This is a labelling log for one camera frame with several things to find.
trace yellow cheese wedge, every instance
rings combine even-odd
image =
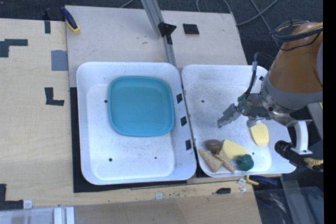
[[[269,135],[267,126],[265,124],[258,121],[256,125],[250,128],[250,132],[254,142],[256,142],[258,146],[265,146],[268,144]]]
[[[223,150],[230,159],[234,160],[236,160],[238,156],[248,154],[246,148],[230,140],[224,140]]]

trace black bracket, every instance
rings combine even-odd
[[[170,25],[166,23],[159,23],[159,31],[161,36],[166,36],[167,42],[170,45],[173,45],[171,33],[176,29],[176,25]]]

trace blue clamp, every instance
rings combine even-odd
[[[64,16],[65,20],[68,22],[67,26],[70,28],[70,30],[74,33],[78,32],[80,27],[78,24],[76,24],[74,18],[72,15],[68,12],[68,10],[64,7],[60,9],[62,15]]]

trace blue plastic container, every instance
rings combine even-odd
[[[174,126],[170,87],[161,79],[118,77],[109,87],[109,115],[113,128],[128,136],[159,136]]]

